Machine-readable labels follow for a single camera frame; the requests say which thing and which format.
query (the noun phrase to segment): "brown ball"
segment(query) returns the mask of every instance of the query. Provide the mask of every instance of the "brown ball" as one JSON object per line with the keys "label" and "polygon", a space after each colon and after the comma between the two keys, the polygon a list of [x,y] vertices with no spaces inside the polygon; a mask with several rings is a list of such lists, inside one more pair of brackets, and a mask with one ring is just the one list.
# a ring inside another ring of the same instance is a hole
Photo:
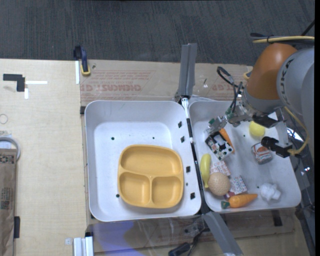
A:
{"label": "brown ball", "polygon": [[216,196],[223,196],[230,190],[231,183],[227,175],[222,172],[214,172],[208,180],[210,191]]}

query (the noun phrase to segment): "orange carrot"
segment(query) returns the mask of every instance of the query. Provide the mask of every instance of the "orange carrot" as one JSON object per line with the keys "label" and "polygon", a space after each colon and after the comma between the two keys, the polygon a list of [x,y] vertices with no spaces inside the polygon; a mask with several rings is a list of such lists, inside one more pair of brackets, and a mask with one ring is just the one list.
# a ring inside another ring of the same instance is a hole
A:
{"label": "orange carrot", "polygon": [[233,195],[228,199],[228,202],[222,201],[221,208],[226,209],[227,207],[239,208],[250,203],[252,200],[256,199],[258,194],[237,194]]}
{"label": "orange carrot", "polygon": [[221,129],[219,130],[219,133],[220,133],[220,134],[222,135],[222,137],[229,143],[229,145],[233,148],[233,152],[232,152],[232,153],[234,153],[234,152],[235,152],[235,147],[232,145],[231,139],[230,139],[229,135],[227,134],[226,129],[225,129],[225,128],[221,128]]}

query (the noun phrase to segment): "yellow banana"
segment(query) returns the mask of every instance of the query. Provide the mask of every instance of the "yellow banana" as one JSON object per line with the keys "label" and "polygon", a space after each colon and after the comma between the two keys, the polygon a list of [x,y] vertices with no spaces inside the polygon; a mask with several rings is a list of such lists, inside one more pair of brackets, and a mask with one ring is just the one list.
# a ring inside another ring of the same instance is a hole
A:
{"label": "yellow banana", "polygon": [[200,172],[201,172],[201,177],[202,177],[205,188],[209,187],[208,180],[210,176],[210,165],[211,165],[211,155],[204,154],[200,162]]}

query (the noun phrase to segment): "white ring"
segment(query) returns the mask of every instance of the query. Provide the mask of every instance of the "white ring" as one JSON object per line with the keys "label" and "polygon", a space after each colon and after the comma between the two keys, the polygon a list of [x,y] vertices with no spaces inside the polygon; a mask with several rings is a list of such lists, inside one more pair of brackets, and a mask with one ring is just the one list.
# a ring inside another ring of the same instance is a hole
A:
{"label": "white ring", "polygon": [[0,114],[0,118],[4,116],[6,118],[6,120],[4,122],[1,122],[0,120],[0,124],[4,125],[6,122],[8,122],[8,116],[6,114]]}
{"label": "white ring", "polygon": [[15,146],[15,148],[17,150],[17,152],[16,152],[16,160],[18,161],[19,157],[20,157],[20,146],[19,146],[18,142],[15,139],[10,138],[10,137],[6,137],[6,136],[0,136],[0,142],[1,141],[10,142]]}

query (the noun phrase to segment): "yellow and blue clamp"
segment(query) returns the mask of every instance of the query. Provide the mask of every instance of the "yellow and blue clamp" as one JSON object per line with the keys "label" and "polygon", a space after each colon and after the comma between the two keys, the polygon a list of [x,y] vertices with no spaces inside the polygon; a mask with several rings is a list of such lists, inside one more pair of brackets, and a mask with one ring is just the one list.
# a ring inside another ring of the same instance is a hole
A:
{"label": "yellow and blue clamp", "polygon": [[89,76],[91,72],[90,72],[90,67],[88,65],[88,61],[87,61],[86,50],[81,45],[77,45],[73,50],[73,57],[75,60],[81,59],[81,65],[80,65],[81,74],[83,76]]}

